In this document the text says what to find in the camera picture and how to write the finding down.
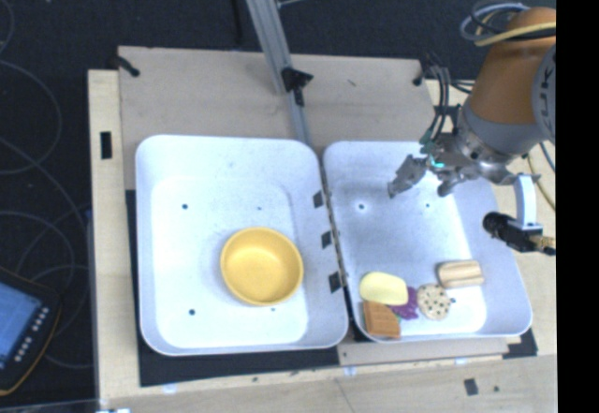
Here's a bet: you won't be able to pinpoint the orange-brown toy waffle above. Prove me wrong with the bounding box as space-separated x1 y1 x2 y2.
362 301 402 340

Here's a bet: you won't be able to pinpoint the black cylinder on white bracket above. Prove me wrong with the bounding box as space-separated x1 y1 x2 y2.
482 172 557 257

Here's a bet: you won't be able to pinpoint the white plastic tray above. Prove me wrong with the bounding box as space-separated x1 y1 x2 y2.
134 134 350 357
321 140 534 344

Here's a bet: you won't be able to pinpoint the purple toy grapes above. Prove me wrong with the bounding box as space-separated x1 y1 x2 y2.
390 287 421 321

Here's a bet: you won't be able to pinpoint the beige chocolate chip biscuit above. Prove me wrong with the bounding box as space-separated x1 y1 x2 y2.
416 283 453 322

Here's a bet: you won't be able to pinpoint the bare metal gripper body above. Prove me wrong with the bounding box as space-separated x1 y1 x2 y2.
423 132 517 186

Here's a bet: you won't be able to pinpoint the yellow toy lemon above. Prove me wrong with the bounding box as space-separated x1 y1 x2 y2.
358 271 409 306

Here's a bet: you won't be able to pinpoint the brown cardboard board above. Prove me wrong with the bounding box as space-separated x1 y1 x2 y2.
116 45 523 368

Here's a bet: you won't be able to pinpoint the tan toy bread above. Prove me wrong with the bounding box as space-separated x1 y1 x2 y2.
435 259 486 289

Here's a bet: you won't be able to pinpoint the yellow bowl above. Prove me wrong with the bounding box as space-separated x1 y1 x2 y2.
219 227 305 308

